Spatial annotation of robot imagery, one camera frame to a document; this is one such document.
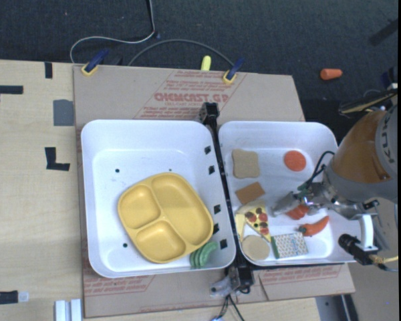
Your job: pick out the pizza slice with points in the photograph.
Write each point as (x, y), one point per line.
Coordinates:
(258, 221)

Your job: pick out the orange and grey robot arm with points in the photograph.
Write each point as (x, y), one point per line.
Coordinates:
(357, 152)

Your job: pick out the white plastic tray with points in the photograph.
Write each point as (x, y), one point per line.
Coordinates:
(143, 145)
(274, 139)

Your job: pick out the tan bread slice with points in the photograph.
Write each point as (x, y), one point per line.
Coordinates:
(245, 164)

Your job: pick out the small patterned carton green edge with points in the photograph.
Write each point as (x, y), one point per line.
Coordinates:
(290, 245)

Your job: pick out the orange carrot piece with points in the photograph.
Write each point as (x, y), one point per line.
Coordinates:
(331, 74)

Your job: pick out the yellow divided plate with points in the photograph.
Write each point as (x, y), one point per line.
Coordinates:
(173, 206)

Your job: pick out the green pea pods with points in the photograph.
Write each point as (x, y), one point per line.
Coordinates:
(203, 255)

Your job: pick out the yellow cheese wedge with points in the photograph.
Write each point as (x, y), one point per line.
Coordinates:
(239, 226)

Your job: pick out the orange round slice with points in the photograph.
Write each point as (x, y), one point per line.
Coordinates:
(295, 160)

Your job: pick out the orange red toy vegetable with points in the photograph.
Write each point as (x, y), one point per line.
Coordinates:
(298, 212)

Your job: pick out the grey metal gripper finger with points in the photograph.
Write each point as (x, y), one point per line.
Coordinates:
(285, 204)

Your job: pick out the brown square cracker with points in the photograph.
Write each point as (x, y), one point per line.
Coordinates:
(250, 193)

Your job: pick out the orange chili pepper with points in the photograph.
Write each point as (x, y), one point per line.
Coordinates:
(315, 227)

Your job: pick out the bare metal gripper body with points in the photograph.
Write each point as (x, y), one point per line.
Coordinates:
(317, 196)

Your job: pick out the brown cardboard board red print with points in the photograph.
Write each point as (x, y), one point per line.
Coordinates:
(127, 92)

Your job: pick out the round tan biscuit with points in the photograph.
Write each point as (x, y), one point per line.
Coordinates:
(255, 247)

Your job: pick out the thin black rod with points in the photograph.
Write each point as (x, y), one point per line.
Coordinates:
(225, 186)

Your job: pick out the black cylinder on white bracket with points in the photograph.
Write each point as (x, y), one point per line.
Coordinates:
(352, 246)

